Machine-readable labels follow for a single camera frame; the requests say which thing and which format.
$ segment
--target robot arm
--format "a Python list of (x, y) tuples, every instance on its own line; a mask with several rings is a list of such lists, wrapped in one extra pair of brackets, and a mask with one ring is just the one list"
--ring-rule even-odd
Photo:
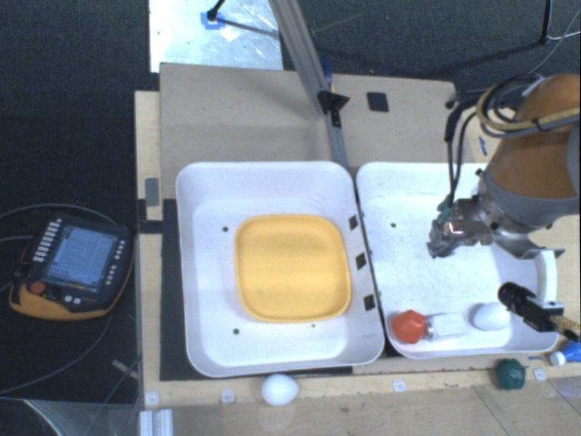
[[(479, 172), (478, 192), (472, 198), (454, 200), (450, 174), (450, 195), (439, 206), (440, 214), (429, 233), (428, 251), (433, 258), (449, 256), (461, 245), (495, 243), (518, 259), (534, 259), (538, 296), (505, 284), (499, 299), (538, 331), (579, 328), (563, 319), (563, 306), (555, 299), (555, 257), (564, 250), (554, 249), (555, 256), (549, 257), (548, 249), (528, 238), (561, 216), (579, 214), (579, 80), (578, 74), (560, 74), (540, 82), (518, 107), (515, 118), (505, 117), (497, 106), (503, 95), (534, 82), (533, 76), (508, 80), (478, 100), (483, 131), (501, 142), (486, 170)], [(491, 120), (489, 110), (502, 123)], [(449, 127), (447, 140), (453, 137)]]

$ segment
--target red emergency stop button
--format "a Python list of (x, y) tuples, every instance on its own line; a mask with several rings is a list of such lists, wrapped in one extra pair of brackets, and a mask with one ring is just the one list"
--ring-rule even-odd
[(34, 281), (28, 286), (28, 291), (36, 295), (43, 295), (46, 291), (46, 284), (42, 281)]

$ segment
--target white tray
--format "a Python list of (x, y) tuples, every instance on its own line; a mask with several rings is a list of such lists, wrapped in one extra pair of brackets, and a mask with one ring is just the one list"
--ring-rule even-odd
[[(463, 165), (457, 198), (476, 192), (475, 171), (484, 166)], [(368, 163), (358, 172), (357, 187), (389, 340), (401, 354), (427, 359), (540, 352), (555, 345), (556, 333), (535, 332), (515, 314), (500, 331), (484, 332), (470, 326), (475, 307), (498, 302), (497, 291), (504, 282), (537, 292), (537, 269), (533, 261), (516, 260), (496, 246), (460, 247), (447, 258), (430, 257), (426, 242), (431, 222), (449, 192), (447, 165)], [(439, 342), (400, 342), (391, 330), (390, 318), (408, 309), (424, 315), (462, 312), (468, 334)]]
[[(210, 377), (349, 366), (372, 362), (384, 333), (365, 253), (353, 182), (327, 162), (195, 163), (176, 183), (186, 349)], [(253, 319), (238, 296), (234, 237), (247, 218), (313, 214), (332, 221), (345, 243), (352, 284), (350, 306), (321, 322), (269, 323)]]

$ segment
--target blue bottle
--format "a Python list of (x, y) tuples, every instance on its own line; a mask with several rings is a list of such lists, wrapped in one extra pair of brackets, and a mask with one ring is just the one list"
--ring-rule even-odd
[(548, 359), (556, 367), (565, 365), (566, 362), (581, 362), (581, 344), (579, 342), (569, 341), (563, 351), (551, 353)]

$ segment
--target dark green object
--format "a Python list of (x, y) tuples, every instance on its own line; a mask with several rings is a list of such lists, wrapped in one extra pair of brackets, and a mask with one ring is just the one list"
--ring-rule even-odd
[(515, 359), (505, 359), (497, 366), (498, 384), (502, 389), (522, 389), (525, 375), (525, 368)]

